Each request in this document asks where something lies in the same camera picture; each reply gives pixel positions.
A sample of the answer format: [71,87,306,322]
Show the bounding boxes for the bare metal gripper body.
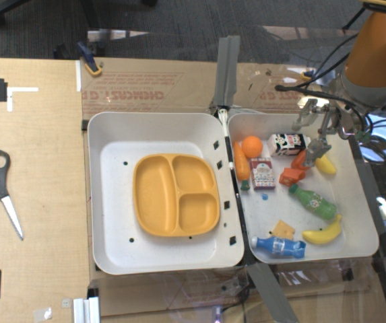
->
[327,101,365,139]

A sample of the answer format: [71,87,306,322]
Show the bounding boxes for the orange carton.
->
[278,167,307,187]

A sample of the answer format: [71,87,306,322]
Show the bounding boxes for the red-orange bottle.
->
[290,149,312,172]

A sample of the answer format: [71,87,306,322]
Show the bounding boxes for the orange carrot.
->
[232,141,252,192]

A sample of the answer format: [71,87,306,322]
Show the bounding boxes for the blue bottle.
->
[250,235,307,260]

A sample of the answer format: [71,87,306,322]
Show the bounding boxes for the orange ball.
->
[240,135,264,159]

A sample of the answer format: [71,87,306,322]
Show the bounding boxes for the red and white packet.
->
[249,157,278,191]

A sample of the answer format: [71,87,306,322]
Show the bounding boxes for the white plastic tray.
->
[227,112,380,265]
[87,111,245,276]

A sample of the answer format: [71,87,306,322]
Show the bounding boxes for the small yellow banana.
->
[314,153,337,176]

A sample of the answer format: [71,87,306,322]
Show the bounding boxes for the grey handled scissors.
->
[0,149,25,242]

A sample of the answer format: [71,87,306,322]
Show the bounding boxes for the orange divided plate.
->
[132,153,221,238]

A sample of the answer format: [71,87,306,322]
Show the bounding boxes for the green bottle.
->
[288,183,338,221]

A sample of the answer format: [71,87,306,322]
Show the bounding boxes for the cow print milk carton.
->
[267,133,312,157]

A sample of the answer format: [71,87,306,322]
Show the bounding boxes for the yellow cheese slice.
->
[271,219,296,241]

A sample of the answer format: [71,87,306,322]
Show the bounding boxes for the brown cardboard board, red print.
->
[80,57,384,317]

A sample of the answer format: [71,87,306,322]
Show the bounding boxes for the large yellow banana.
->
[301,213,343,246]

